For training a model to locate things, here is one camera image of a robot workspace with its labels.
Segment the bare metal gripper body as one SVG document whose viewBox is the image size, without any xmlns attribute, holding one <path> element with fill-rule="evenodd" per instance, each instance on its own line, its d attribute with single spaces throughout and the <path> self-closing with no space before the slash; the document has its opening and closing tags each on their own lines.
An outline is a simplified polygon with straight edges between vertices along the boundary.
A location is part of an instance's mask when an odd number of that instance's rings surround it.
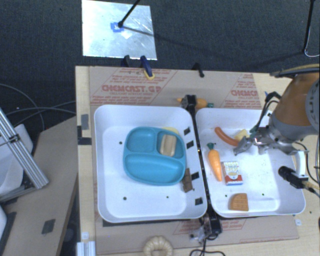
<svg viewBox="0 0 320 256">
<path fill-rule="evenodd" d="M 259 127 L 255 134 L 250 137 L 253 139 L 254 146 L 269 145 L 268 150 L 279 150 L 288 156 L 295 156 L 299 152 L 307 153 L 306 150 L 296 149 L 293 146 L 293 143 L 295 143 L 293 140 L 286 138 L 271 126 Z"/>
</svg>

